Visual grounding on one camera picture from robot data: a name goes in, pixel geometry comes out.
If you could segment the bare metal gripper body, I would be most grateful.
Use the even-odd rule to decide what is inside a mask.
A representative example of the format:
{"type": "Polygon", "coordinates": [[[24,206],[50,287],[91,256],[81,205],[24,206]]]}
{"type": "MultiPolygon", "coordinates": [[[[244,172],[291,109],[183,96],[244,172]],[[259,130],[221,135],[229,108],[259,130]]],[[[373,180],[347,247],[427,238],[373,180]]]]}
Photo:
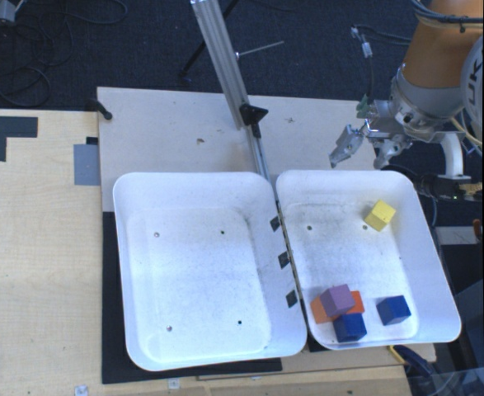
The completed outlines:
{"type": "Polygon", "coordinates": [[[437,142],[444,133],[444,120],[398,99],[375,100],[365,112],[364,133],[369,139],[397,142],[420,140],[437,142]]]}

